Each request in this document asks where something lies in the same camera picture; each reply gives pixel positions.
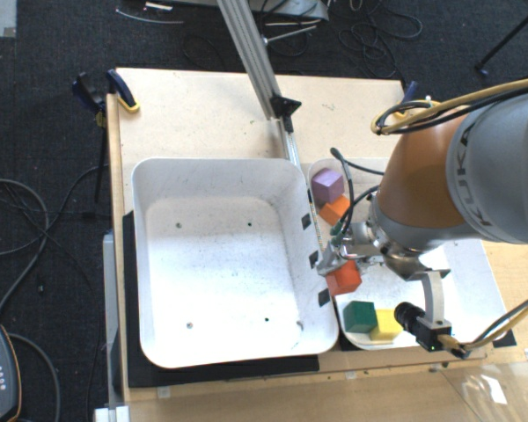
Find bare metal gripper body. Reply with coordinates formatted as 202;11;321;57
333;221;389;265

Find red orange cube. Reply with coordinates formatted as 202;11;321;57
325;259;363;297

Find light orange cube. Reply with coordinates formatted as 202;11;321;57
319;194;352;227

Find green cube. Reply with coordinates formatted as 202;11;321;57
342;300;378;335

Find purple cube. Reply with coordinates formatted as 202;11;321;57
311;167;346;207

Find yellow cube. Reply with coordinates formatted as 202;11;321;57
369;309;405;342

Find white plastic tray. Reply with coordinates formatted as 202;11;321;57
307;156;510;352
130;156;341;370

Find pale wood board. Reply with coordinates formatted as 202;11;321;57
106;67;528;406

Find black cylinder on white bracket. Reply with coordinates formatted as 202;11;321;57
393;268;453;353

